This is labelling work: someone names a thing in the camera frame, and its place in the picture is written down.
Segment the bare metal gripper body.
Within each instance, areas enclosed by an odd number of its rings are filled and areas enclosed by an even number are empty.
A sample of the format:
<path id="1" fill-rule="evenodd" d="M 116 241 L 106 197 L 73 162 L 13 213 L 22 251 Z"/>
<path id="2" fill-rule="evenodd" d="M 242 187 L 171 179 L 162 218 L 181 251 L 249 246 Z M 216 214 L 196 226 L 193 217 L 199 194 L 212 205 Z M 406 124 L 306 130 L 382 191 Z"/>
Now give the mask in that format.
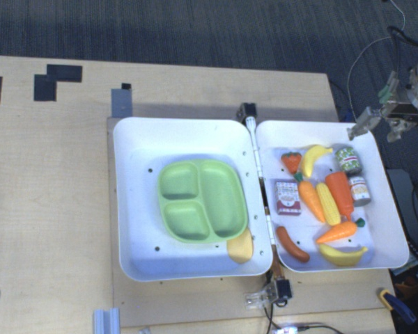
<path id="1" fill-rule="evenodd" d="M 388 81 L 380 91 L 380 113 L 386 119 L 401 119 L 418 124 L 418 81 L 404 87 L 399 80 Z"/>

